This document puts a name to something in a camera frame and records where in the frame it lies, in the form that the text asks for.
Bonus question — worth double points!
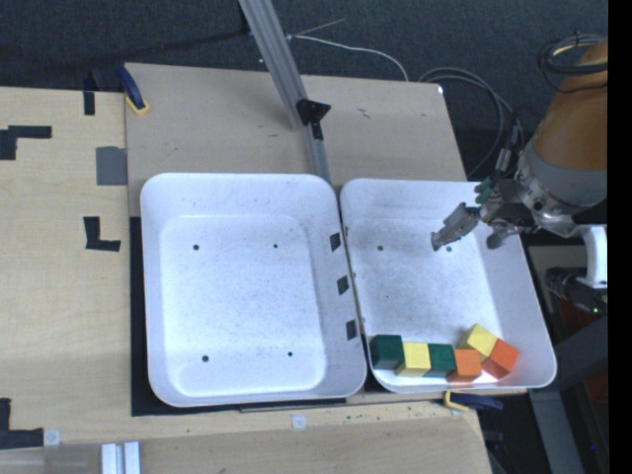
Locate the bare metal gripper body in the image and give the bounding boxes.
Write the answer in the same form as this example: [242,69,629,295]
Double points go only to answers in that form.
[480,178,578,239]

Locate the white plastic tray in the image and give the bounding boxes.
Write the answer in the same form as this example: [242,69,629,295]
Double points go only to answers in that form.
[139,172,368,409]
[339,177,559,395]

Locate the yellow cube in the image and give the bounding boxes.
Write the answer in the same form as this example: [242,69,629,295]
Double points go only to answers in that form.
[458,323,500,359]
[394,342,433,378]

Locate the orange cube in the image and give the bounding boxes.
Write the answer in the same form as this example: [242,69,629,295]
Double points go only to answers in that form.
[480,338,521,381]
[446,348,483,384]

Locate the green cube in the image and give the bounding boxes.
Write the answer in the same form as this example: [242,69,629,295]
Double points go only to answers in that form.
[369,334,406,370]
[424,343,458,379]

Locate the brown cardboard board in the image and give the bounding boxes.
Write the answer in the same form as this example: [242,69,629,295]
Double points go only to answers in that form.
[123,61,528,407]

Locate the black cylinder on white bracket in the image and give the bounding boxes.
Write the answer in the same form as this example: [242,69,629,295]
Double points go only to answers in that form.
[544,224,608,316]

